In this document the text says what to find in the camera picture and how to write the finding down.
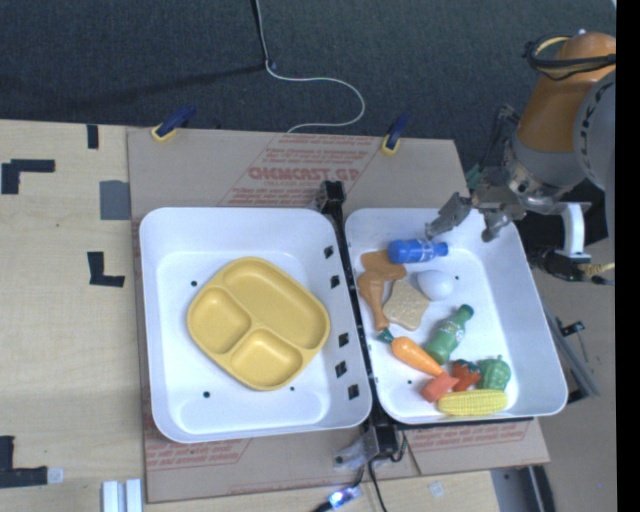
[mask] yellow plate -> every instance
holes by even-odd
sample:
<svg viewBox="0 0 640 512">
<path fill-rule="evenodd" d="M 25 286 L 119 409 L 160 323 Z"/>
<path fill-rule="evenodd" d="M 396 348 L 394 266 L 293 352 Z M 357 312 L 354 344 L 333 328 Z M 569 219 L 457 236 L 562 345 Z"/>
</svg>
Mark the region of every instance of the yellow plate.
<svg viewBox="0 0 640 512">
<path fill-rule="evenodd" d="M 298 375 L 329 336 L 329 315 L 298 281 L 261 258 L 222 268 L 191 302 L 196 344 L 240 382 L 278 389 Z"/>
</svg>

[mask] corn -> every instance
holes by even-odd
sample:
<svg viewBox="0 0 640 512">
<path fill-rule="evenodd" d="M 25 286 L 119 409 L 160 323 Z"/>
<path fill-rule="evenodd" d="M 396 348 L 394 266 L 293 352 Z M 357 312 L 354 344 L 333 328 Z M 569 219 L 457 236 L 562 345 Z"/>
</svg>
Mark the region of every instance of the corn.
<svg viewBox="0 0 640 512">
<path fill-rule="evenodd" d="M 507 406 L 507 395 L 499 389 L 472 389 L 447 393 L 437 402 L 440 412 L 452 416 L 484 416 Z"/>
</svg>

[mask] yellow clamp pad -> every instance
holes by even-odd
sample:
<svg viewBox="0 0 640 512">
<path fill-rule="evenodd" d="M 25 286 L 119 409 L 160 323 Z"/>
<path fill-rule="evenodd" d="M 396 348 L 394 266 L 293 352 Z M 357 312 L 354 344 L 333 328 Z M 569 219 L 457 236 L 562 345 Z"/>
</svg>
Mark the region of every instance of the yellow clamp pad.
<svg viewBox="0 0 640 512">
<path fill-rule="evenodd" d="M 163 137 L 160 137 L 160 135 L 158 135 L 157 131 L 158 131 L 158 128 L 160 128 L 161 126 L 162 126 L 162 124 L 159 124 L 155 128 L 151 129 L 151 136 L 153 137 L 153 140 L 155 140 L 156 142 L 167 142 L 168 140 L 170 140 L 170 139 L 172 139 L 173 137 L 176 136 L 177 130 L 174 128 L 173 130 L 171 130 L 169 133 L 167 133 Z"/>
<path fill-rule="evenodd" d="M 382 146 L 380 147 L 380 151 L 382 151 L 387 156 L 393 156 L 398 152 L 398 147 L 400 146 L 400 141 L 396 141 L 395 146 L 393 148 L 387 147 L 387 142 L 389 142 L 390 134 L 385 135 L 384 139 L 382 139 Z"/>
</svg>

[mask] dark background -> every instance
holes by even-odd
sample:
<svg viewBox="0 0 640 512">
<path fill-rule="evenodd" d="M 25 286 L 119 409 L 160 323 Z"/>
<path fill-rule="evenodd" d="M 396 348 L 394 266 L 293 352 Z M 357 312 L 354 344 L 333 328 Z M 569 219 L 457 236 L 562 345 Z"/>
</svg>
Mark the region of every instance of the dark background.
<svg viewBox="0 0 640 512">
<path fill-rule="evenodd" d="M 304 132 L 380 136 L 407 112 L 403 135 L 453 139 L 465 170 L 496 109 L 528 101 L 538 77 L 525 43 L 581 28 L 616 36 L 617 17 L 611 0 L 262 0 L 261 11 L 278 73 L 339 78 L 367 103 L 354 125 Z M 154 126 L 187 104 L 191 128 L 250 131 L 346 121 L 360 107 L 339 85 L 269 76 L 251 0 L 0 4 L 0 118 Z M 588 184 L 573 194 L 602 199 Z"/>
</svg>

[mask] toy bottle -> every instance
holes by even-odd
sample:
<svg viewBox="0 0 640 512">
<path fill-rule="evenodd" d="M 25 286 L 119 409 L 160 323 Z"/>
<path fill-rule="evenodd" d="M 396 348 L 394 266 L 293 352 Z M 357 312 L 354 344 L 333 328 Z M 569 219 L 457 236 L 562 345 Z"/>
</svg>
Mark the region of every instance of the toy bottle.
<svg viewBox="0 0 640 512">
<path fill-rule="evenodd" d="M 465 322 L 473 316 L 473 308 L 463 304 L 458 311 L 447 319 L 436 331 L 435 335 L 424 346 L 425 351 L 438 364 L 449 361 L 451 352 L 460 344 L 465 334 Z"/>
<path fill-rule="evenodd" d="M 387 247 L 391 263 L 420 263 L 447 254 L 449 246 L 446 242 L 431 242 L 425 238 L 394 240 Z"/>
</svg>

